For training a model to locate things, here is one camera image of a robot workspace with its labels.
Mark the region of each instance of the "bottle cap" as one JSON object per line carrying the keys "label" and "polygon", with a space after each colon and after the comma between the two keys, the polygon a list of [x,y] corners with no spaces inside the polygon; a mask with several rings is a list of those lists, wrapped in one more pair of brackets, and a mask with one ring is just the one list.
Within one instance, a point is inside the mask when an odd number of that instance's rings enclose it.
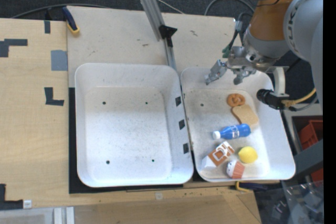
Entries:
{"label": "bottle cap", "polygon": [[213,139],[220,139],[221,133],[219,131],[214,131],[212,133],[212,137],[213,137]]}

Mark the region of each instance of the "blue bottle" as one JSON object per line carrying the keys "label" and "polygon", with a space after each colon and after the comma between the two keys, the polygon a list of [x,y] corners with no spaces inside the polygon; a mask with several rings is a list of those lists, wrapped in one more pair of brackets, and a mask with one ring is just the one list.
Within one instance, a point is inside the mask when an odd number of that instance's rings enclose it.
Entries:
{"label": "blue bottle", "polygon": [[219,131],[214,131],[212,137],[214,139],[235,139],[238,137],[245,137],[251,133],[250,126],[243,123],[240,125],[232,125],[225,127]]}

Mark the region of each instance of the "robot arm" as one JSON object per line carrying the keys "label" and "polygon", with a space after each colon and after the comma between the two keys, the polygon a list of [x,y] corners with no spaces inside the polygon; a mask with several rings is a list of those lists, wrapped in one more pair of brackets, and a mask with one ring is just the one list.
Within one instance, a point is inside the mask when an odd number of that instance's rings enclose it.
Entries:
{"label": "robot arm", "polygon": [[[234,84],[244,77],[261,72],[273,72],[285,83],[279,68],[274,64],[286,52],[292,50],[312,67],[314,84],[321,107],[323,107],[323,0],[259,0],[252,19],[243,37],[241,47],[231,47],[226,62],[217,61],[205,78],[206,84],[219,79],[227,69],[235,75]],[[282,109],[285,87],[276,85],[274,100]],[[266,92],[259,93],[265,97]]]}

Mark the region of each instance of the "pretzel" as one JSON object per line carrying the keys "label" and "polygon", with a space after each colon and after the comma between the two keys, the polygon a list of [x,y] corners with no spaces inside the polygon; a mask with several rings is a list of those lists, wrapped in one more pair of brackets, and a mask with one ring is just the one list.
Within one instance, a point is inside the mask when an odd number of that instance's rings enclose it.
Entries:
{"label": "pretzel", "polygon": [[245,97],[240,93],[232,93],[227,97],[227,104],[232,108],[238,105],[245,104]]}

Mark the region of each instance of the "yellow ball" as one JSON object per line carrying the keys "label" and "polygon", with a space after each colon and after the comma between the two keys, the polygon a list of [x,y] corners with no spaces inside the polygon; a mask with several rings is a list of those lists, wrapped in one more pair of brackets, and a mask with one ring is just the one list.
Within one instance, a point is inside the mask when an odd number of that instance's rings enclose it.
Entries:
{"label": "yellow ball", "polygon": [[258,153],[251,146],[243,147],[238,156],[243,163],[253,163],[258,158]]}

